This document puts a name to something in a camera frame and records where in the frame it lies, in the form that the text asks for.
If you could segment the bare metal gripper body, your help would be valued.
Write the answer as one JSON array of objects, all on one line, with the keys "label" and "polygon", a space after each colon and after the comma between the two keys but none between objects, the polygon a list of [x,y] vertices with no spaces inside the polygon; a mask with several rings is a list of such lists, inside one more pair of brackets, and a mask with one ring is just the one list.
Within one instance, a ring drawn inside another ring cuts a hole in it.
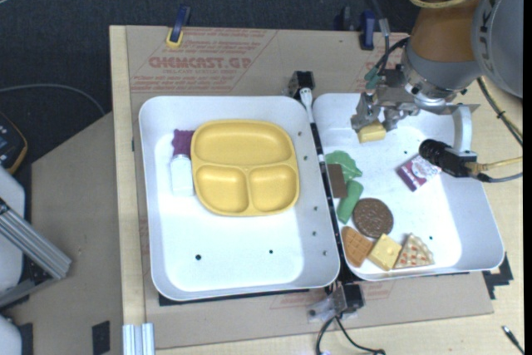
[{"label": "bare metal gripper body", "polygon": [[375,105],[396,110],[442,113],[457,95],[456,91],[429,82],[415,70],[403,68],[373,68],[365,75],[365,82]]}]

